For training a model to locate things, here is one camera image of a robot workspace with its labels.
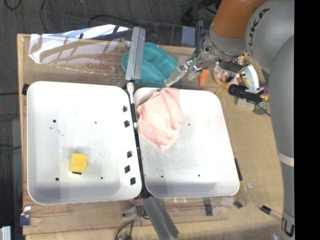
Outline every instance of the orange carrot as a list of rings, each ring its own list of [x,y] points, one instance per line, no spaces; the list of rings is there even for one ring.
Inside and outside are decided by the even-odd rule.
[[[210,75],[210,70],[209,69],[202,70],[202,73],[198,77],[200,86],[204,86],[205,85],[209,75]]]

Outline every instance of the clear plastic sheet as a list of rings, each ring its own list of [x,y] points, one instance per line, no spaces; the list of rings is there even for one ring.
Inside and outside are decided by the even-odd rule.
[[[123,88],[126,79],[122,58],[129,51],[133,29],[96,23],[98,26],[62,33],[19,34],[20,93],[26,93],[28,86],[37,81]],[[140,27],[146,30],[146,42],[159,45],[179,64],[183,64],[195,49],[195,30],[191,27],[155,22],[141,22]],[[145,80],[151,85],[159,84]],[[172,87],[217,95],[240,182],[234,196],[163,199],[164,207],[180,232],[179,238],[276,239],[283,189],[270,118],[235,106],[234,97],[228,95],[228,87],[216,81],[213,72],[204,85],[200,86],[198,79],[184,78]],[[141,86],[135,84],[135,89],[139,88]],[[139,207],[139,200],[40,205],[28,195],[27,106],[26,95],[20,95],[23,208],[30,208],[31,218],[30,223],[23,226],[23,234],[27,239],[43,239],[44,234],[48,238],[61,236],[62,239],[114,239],[118,229],[129,221],[123,216],[124,212]],[[158,239],[148,217],[136,218],[133,225],[133,239]],[[123,230],[123,238],[128,228]]]

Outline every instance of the white tray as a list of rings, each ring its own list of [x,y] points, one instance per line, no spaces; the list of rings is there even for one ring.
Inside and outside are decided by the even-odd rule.
[[[129,97],[119,87],[31,84],[27,90],[30,197],[44,205],[137,197],[142,183],[132,125]],[[73,153],[87,155],[82,175],[69,171]]]
[[[138,89],[135,105],[155,90]],[[240,182],[218,97],[209,91],[181,89],[180,106],[183,124],[168,149],[140,135],[146,188],[159,198],[233,196]]]

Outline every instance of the green object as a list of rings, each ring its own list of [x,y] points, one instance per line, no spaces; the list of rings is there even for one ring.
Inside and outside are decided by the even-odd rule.
[[[129,51],[122,57],[121,67],[127,72]],[[167,51],[152,42],[145,42],[141,66],[141,79],[135,82],[141,87],[164,88],[164,81],[179,63]]]

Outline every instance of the teal plate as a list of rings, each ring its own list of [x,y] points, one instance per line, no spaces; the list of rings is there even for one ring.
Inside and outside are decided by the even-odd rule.
[[[121,61],[124,72],[127,72],[128,51]],[[141,87],[164,88],[164,81],[170,76],[179,63],[174,57],[152,42],[145,42],[143,48],[141,79],[135,82]]]

